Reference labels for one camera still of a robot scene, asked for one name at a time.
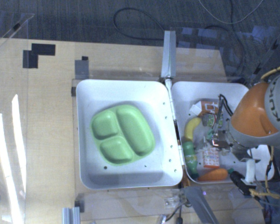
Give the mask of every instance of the green plate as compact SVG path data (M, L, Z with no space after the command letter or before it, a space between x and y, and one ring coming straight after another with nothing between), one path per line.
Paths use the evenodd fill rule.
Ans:
M148 122L132 105L118 105L96 114L90 130L101 155L112 165L135 162L155 147Z

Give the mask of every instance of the table surface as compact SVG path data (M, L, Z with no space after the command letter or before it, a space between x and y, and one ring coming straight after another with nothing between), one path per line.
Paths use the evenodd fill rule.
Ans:
M38 56L38 68L25 69L22 67L23 50L31 50L32 43L54 44L56 53L54 56ZM19 98L21 127L26 147L26 195L23 194L22 186L16 188L20 209L25 213L25 223L61 223L62 208L72 208L77 197L71 96L75 61L81 60L83 56L88 57L90 77L120 78L120 71L124 70L125 75L131 79L155 80L161 72L162 53L162 47L24 39L11 39L0 48L0 113L4 117L5 138L16 184L21 182L21 175L16 158L14 134L11 131L12 118L7 115L11 113L10 102L15 94L18 94ZM224 67L219 54L218 51L203 52L198 49L179 48L179 72L183 75L188 74L192 80L210 81L212 78L213 81L224 81ZM210 196L208 199L219 222L238 223L237 220L241 219L250 223L264 223L261 209L255 204L251 206L251 203L247 204L239 197L234 199L237 200L236 204L232 203L234 205L223 204L229 199L228 193L233 187L226 188L228 192L225 192L224 198ZM108 212L102 205L108 202L111 194L104 192L102 196L105 195L105 199L98 198L92 203L102 215ZM0 223L4 223L3 219L10 216L10 202L7 196L0 163ZM143 200L138 198L134 201L139 205ZM112 221L110 218L100 219L96 222L156 222L158 215L128 217L129 209L133 209L131 206L125 204L125 208L119 207L125 210L126 217L112 218ZM193 209L183 210L182 216L187 220L186 223L199 223ZM85 217L82 223L88 224L90 221L91 217Z

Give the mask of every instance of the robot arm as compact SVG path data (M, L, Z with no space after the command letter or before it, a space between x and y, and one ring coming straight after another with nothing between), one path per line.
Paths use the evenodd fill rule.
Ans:
M239 160L260 144L280 149L280 75L244 95L231 117L226 139Z

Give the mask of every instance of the yellow cable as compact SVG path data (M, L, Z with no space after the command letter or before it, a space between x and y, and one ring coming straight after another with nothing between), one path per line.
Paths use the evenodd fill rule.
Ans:
M280 66L278 68L276 68L276 69L270 70L269 72L264 74L260 79L263 80L264 78L270 76L271 74L276 73L277 71L280 71Z
M271 146L271 158L270 161L273 161L274 159L274 147ZM269 184L267 181L267 174L266 174L266 179L265 179L265 184L266 184L266 191L267 192L257 192L255 189L249 189L251 196L270 196L274 199L280 199L280 195L276 194L276 193L272 193L269 189Z

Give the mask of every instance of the orange carrot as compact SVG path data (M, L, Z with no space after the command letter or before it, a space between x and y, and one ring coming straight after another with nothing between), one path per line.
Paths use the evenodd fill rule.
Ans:
M220 181L228 176L228 171L225 168L216 168L200 177L199 181Z

